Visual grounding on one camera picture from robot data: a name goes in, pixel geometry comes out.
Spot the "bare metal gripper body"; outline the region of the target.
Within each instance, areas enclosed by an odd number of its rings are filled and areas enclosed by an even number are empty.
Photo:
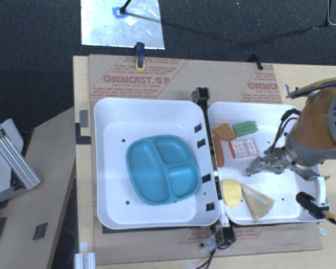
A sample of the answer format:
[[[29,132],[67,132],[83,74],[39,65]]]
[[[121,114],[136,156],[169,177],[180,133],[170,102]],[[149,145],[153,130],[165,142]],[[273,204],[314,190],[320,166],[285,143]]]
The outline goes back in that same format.
[[[266,169],[271,171],[272,166],[286,166],[286,170],[291,170],[306,181],[311,181],[320,177],[317,165],[311,165],[300,159],[297,154],[288,147],[269,148],[265,152],[264,161]]]

